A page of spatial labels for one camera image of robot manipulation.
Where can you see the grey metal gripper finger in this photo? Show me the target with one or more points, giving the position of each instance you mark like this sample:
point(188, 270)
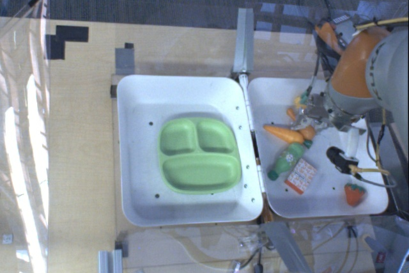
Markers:
point(304, 113)
point(297, 125)

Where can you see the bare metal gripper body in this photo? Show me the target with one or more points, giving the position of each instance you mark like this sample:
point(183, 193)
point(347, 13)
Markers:
point(319, 108)

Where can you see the small orange carrot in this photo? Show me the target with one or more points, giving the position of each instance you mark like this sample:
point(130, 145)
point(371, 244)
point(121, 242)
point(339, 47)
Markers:
point(308, 132)

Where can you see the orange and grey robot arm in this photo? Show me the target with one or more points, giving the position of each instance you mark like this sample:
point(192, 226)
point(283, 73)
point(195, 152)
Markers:
point(358, 67)

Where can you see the yellow toy food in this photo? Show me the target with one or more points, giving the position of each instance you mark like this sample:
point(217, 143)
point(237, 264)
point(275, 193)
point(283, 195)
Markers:
point(298, 102)

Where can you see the large orange carrot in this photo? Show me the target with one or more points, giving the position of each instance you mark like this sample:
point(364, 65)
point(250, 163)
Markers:
point(284, 133)

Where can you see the green plastic bottle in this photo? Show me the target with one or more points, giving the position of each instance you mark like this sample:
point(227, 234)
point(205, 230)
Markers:
point(289, 158)

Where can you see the thin black and white rod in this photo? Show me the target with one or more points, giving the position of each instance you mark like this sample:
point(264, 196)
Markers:
point(251, 118)

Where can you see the orange and white carton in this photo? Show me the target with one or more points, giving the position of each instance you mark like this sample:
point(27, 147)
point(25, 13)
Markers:
point(301, 176)

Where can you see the white plastic tray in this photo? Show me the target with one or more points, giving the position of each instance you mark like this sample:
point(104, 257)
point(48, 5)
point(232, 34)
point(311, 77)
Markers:
point(322, 198)
point(140, 144)

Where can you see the red strawberry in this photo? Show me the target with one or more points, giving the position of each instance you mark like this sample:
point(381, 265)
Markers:
point(354, 195)

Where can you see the green divided plate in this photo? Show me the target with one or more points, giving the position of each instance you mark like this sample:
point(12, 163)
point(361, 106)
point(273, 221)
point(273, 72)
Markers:
point(199, 169)

